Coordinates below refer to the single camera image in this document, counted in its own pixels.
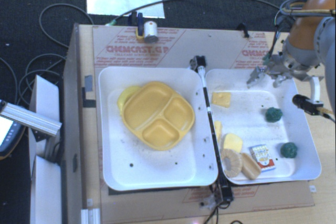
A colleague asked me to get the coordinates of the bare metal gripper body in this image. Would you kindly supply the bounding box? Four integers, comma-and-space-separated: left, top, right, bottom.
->
267, 52, 324, 82

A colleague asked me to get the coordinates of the green broccoli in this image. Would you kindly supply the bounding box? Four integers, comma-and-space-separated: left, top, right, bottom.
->
264, 106, 284, 123
279, 142, 299, 159

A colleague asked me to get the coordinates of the yellow square cheese slice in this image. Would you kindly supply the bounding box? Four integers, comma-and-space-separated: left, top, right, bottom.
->
211, 91, 232, 109

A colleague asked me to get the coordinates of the white plastic tray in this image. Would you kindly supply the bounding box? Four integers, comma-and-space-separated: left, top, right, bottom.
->
98, 66, 219, 191
204, 68, 322, 186

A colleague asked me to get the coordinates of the brown cardboard board red print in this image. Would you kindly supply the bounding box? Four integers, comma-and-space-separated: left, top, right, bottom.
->
92, 24, 316, 221

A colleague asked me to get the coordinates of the thin black and white rod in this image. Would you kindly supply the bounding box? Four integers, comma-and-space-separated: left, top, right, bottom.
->
198, 65, 224, 187

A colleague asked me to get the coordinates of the pale yellow flat slice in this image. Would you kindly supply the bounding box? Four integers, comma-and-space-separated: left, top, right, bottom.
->
213, 120, 223, 144

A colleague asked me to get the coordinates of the yellow cheese wedge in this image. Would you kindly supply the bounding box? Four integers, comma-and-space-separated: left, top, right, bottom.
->
221, 133, 244, 154

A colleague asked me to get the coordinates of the small white and red carton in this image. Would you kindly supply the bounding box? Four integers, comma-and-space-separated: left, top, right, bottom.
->
249, 144, 277, 172

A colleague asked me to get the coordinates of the tan bread slice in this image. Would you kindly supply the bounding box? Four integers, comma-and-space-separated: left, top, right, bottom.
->
240, 152, 262, 180

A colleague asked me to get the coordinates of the yellow divided plate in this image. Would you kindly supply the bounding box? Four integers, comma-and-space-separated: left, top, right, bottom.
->
121, 81, 196, 152

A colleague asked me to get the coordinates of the yellow bowl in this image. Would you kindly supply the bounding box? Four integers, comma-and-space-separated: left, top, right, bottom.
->
117, 85, 143, 116

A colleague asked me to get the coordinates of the black cylinder on white bracket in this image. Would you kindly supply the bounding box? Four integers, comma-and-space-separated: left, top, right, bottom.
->
292, 76, 325, 116

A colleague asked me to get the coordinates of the black block with thin wires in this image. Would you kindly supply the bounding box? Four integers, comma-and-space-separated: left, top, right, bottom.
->
189, 55, 208, 71
217, 183, 235, 204

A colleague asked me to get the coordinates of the tan ring-shaped biscuit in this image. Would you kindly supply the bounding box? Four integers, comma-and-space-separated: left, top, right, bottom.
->
219, 148, 243, 178

